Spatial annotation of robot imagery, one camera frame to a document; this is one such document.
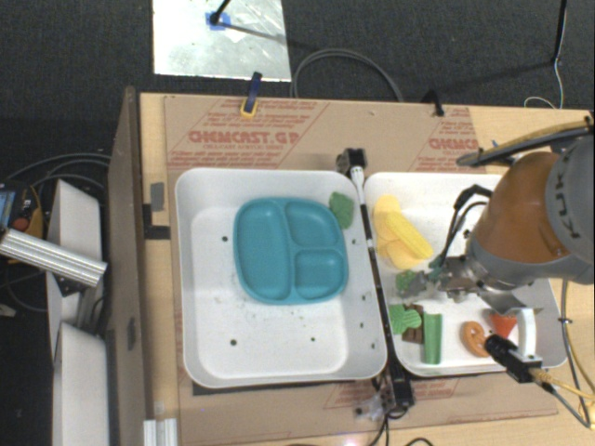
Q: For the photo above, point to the yellow toy corn cob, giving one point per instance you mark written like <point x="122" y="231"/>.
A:
<point x="409" y="237"/>

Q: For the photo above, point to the small green toy broccoli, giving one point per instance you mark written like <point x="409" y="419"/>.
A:
<point x="402" y="282"/>

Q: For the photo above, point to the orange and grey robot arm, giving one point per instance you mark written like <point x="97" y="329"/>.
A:
<point x="525" y="212"/>

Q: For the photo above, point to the brown cardboard board red print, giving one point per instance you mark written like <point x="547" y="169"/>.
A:
<point x="260" y="133"/>

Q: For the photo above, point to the green toy lettuce leaf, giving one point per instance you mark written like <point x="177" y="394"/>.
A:
<point x="343" y="209"/>

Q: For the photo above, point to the orange toy carrot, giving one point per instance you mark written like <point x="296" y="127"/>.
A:
<point x="503" y="324"/>

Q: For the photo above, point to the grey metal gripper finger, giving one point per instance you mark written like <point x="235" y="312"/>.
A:
<point x="417" y="285"/>
<point x="435" y="288"/>

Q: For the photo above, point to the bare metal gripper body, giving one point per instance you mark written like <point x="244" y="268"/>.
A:
<point x="462" y="279"/>

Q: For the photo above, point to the brown toy chocolate bar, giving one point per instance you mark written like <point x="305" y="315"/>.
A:
<point x="414" y="335"/>

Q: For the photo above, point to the thin black and white rod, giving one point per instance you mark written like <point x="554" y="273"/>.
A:
<point x="372" y="249"/>

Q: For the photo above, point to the orange toy pretzel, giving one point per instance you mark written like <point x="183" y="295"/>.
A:
<point x="472" y="339"/>

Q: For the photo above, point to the blue divided plate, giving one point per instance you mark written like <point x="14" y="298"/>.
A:
<point x="274" y="249"/>

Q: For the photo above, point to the white plastic tray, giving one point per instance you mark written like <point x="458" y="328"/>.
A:
<point x="465" y="188"/>
<point x="260" y="342"/>

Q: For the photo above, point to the black cylinder on white bracket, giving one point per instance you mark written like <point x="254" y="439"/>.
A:
<point x="526" y="337"/>

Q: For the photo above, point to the large green toy broccoli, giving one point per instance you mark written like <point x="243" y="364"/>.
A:
<point x="400" y="319"/>

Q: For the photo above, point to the green toy celery stick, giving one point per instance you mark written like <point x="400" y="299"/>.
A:
<point x="432" y="339"/>

